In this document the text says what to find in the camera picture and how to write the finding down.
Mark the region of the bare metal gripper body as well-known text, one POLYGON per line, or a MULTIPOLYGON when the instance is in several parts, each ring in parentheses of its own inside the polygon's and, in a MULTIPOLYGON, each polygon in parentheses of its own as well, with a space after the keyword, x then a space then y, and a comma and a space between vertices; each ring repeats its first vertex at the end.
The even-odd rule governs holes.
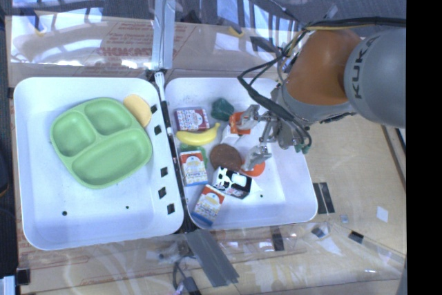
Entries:
POLYGON ((260 137, 262 149, 265 149, 268 143, 275 142, 283 150, 290 147, 296 151, 310 150, 311 136, 308 128, 297 119, 287 121, 267 111, 260 120, 265 123, 260 137))

